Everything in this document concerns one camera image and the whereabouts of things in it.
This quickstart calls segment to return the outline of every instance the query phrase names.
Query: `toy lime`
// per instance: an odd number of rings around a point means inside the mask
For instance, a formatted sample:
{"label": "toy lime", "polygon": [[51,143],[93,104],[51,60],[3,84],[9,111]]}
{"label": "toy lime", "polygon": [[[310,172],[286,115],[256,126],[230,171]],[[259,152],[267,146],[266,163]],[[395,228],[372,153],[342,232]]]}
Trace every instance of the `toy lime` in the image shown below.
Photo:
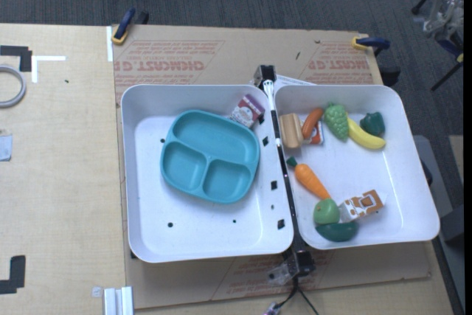
{"label": "toy lime", "polygon": [[315,206],[313,219],[316,224],[337,224],[341,217],[338,205],[331,198],[321,200]]}

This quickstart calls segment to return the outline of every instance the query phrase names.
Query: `toy banana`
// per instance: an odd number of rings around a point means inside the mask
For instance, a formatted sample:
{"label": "toy banana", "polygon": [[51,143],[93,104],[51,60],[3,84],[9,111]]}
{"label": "toy banana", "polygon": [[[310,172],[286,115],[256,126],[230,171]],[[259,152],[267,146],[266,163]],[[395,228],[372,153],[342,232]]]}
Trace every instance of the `toy banana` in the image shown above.
{"label": "toy banana", "polygon": [[361,146],[377,150],[385,145],[385,139],[367,133],[349,117],[347,118],[347,124],[349,126],[349,137]]}

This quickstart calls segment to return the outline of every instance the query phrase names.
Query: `teal divided plate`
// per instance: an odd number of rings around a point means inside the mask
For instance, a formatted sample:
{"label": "teal divided plate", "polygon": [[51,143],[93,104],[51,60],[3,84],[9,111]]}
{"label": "teal divided plate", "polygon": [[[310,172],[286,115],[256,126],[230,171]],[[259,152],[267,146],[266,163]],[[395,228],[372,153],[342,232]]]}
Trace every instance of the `teal divided plate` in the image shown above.
{"label": "teal divided plate", "polygon": [[205,111],[185,111],[173,122],[161,154],[161,172],[172,187],[231,204],[254,180],[260,147],[254,132]]}

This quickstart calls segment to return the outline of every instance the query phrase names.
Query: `toy carrot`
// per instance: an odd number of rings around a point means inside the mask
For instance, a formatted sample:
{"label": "toy carrot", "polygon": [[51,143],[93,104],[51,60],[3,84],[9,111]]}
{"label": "toy carrot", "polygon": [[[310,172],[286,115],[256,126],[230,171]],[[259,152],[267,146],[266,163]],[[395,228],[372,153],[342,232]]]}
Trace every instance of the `toy carrot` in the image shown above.
{"label": "toy carrot", "polygon": [[306,164],[298,164],[292,156],[287,159],[287,164],[295,168],[296,179],[310,192],[317,195],[322,200],[331,198],[323,183],[320,182],[318,176]]}

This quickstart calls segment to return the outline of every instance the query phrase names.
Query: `white tape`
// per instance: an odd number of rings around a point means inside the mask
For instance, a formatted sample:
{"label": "white tape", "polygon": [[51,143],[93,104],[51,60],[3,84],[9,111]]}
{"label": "white tape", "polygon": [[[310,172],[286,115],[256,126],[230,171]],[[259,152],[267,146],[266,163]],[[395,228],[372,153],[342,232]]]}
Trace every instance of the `white tape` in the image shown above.
{"label": "white tape", "polygon": [[113,42],[111,42],[111,33],[113,28],[111,26],[106,27],[106,48],[108,53],[108,62],[113,62]]}
{"label": "white tape", "polygon": [[38,60],[34,55],[31,57],[31,81],[38,82]]}
{"label": "white tape", "polygon": [[65,55],[33,55],[31,57],[31,81],[38,82],[38,62],[44,60],[46,62],[55,62],[58,60],[67,60]]}

